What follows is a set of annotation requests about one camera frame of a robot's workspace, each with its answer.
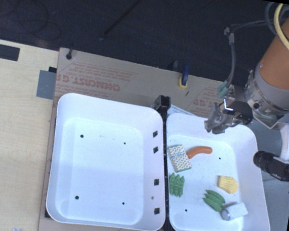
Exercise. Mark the green pea pods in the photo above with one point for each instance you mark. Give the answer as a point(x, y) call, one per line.
point(176, 184)
point(214, 200)

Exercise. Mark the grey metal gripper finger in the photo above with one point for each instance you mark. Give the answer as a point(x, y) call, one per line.
point(221, 127)
point(211, 119)

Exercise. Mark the white and grey packet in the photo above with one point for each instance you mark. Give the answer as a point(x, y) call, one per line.
point(237, 211)

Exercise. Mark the black cylinder on white bracket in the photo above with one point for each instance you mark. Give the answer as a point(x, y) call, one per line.
point(274, 164)

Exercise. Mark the white plastic tray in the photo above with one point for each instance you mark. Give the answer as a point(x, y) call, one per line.
point(198, 215)
point(102, 165)

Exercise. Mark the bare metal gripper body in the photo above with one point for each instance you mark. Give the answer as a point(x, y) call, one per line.
point(241, 110)

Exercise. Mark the thin black rod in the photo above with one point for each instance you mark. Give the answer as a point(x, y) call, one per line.
point(167, 168)

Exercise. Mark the yellow ridged chip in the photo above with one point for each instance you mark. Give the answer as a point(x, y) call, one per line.
point(228, 184)

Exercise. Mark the white yellow patterned packet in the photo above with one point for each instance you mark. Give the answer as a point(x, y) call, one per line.
point(179, 158)

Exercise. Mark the brown cardboard board red print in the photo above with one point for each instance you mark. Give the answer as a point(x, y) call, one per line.
point(127, 87)

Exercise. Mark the orange sausage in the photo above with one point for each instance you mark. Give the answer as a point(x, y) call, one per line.
point(199, 150)

